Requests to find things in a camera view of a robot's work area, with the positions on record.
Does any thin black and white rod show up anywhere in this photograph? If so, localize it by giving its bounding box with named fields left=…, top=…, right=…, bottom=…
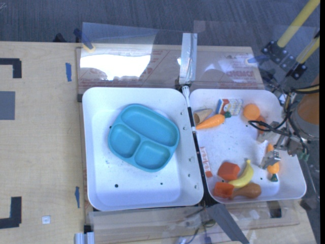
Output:
left=181, top=85, right=208, bottom=202

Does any white plastic tray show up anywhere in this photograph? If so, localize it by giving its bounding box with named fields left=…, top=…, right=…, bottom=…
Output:
left=81, top=86, right=205, bottom=212
left=189, top=88, right=307, bottom=205

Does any orange cube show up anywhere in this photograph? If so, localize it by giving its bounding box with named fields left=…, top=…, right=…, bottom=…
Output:
left=217, top=161, right=241, bottom=181

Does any orange and white carton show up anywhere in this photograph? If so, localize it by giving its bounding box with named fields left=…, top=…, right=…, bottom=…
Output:
left=215, top=98, right=244, bottom=116

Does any small orange carrot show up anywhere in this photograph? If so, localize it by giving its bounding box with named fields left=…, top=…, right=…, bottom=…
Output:
left=266, top=143, right=280, bottom=183

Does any orange cup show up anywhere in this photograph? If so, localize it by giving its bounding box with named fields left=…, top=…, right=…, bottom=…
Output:
left=212, top=181, right=235, bottom=199

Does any blue divided plate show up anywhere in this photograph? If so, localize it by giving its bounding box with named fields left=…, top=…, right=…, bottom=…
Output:
left=107, top=103, right=181, bottom=173

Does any yellow banana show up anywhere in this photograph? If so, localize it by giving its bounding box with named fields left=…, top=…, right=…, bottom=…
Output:
left=227, top=159, right=255, bottom=189

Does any tan ice cream cone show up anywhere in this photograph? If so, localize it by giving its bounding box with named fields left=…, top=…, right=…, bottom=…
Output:
left=193, top=108, right=213, bottom=126

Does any orange and white packet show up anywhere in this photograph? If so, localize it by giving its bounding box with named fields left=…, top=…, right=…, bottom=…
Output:
left=199, top=146, right=214, bottom=178

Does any brown chicken drumstick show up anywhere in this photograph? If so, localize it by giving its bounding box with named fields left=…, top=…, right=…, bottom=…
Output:
left=229, top=182, right=263, bottom=200

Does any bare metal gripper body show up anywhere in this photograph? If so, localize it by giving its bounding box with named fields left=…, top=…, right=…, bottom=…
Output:
left=274, top=129, right=307, bottom=159

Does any large orange carrot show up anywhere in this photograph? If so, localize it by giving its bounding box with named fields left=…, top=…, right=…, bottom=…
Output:
left=195, top=111, right=232, bottom=131

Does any orange ball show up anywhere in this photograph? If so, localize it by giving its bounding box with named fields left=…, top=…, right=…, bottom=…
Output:
left=243, top=103, right=261, bottom=121

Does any red-orange rounded toy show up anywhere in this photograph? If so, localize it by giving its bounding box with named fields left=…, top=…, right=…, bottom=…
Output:
left=255, top=115, right=268, bottom=132

